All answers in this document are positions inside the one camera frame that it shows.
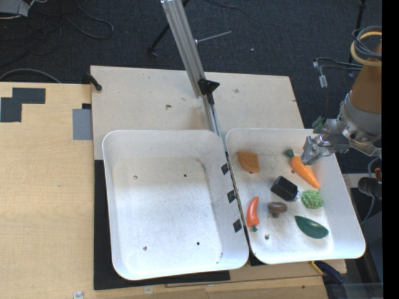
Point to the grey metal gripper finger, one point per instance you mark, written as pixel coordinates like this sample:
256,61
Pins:
321,152
307,149

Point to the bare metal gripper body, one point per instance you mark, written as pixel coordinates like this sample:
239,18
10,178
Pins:
338,137

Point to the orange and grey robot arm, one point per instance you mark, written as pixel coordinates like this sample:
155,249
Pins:
368,86

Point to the orange carrot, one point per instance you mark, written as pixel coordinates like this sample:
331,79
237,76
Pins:
305,171

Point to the black cube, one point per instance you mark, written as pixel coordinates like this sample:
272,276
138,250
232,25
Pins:
283,188

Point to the green grapes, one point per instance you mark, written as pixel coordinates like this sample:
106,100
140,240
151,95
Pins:
311,199

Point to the brown biscuit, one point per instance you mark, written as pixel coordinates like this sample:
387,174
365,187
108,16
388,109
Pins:
248,162

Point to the brown mushroom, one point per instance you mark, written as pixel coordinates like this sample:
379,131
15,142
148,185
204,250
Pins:
276,208

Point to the dark green leaf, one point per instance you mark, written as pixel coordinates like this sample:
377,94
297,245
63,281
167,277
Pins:
311,228

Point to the red chili pepper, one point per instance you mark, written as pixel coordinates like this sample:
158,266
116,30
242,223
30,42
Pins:
252,213

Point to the white plastic tray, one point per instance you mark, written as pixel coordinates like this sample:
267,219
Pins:
280,248
168,207

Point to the pale wooden board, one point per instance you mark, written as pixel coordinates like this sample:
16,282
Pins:
156,104

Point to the black cylinder on white bracket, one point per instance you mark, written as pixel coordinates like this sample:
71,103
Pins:
371,187

